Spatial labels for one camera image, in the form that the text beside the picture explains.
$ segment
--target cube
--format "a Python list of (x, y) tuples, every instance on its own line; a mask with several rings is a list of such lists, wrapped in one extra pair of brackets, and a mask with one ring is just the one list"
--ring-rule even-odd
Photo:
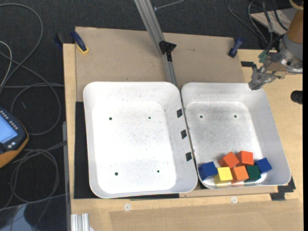
[(264, 157), (260, 160), (255, 162), (255, 165), (259, 167), (261, 174), (268, 172), (272, 169), (270, 163), (268, 162), (267, 158)]
[(233, 177), (231, 174), (231, 170), (229, 167), (218, 167), (217, 168), (218, 174), (214, 177), (215, 184), (225, 184), (230, 182)]
[(249, 179), (245, 180), (245, 182), (253, 182), (253, 181), (257, 181), (258, 179), (261, 178), (261, 173), (259, 170), (259, 167), (256, 165), (253, 166), (245, 166)]
[(198, 167), (199, 175), (201, 177), (201, 180), (205, 180), (206, 178), (212, 177), (216, 174), (218, 174), (217, 168), (214, 164), (214, 162), (208, 162), (205, 164), (202, 164)]
[(252, 152), (240, 151), (236, 154), (236, 157), (240, 161), (238, 166), (254, 165), (254, 154)]
[(233, 180), (231, 181), (231, 183), (244, 182), (245, 180), (249, 179), (245, 166), (237, 166), (237, 167), (232, 168), (231, 174), (233, 177)]
[(222, 159), (220, 159), (218, 163), (222, 167), (233, 168), (234, 166), (238, 165), (240, 161), (237, 159), (233, 152), (229, 152)]

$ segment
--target white plastic tray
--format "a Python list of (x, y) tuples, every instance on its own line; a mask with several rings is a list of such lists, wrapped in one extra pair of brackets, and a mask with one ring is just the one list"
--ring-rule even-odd
[(83, 92), (90, 187), (101, 198), (184, 193), (197, 184), (179, 90), (92, 82)]
[(252, 91), (248, 84), (188, 83), (181, 93), (198, 167), (210, 161), (219, 167), (218, 160), (225, 154), (244, 150), (253, 152), (256, 160), (266, 157), (273, 168), (255, 183), (217, 186), (213, 179), (205, 179), (202, 183), (206, 187), (289, 182), (290, 168), (263, 89)]

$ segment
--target green block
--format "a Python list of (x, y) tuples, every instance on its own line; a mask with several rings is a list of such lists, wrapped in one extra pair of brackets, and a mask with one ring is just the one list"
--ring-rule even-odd
[(245, 182), (253, 182), (261, 178), (260, 169), (258, 166), (246, 166), (246, 170), (249, 176), (248, 180), (245, 180)]

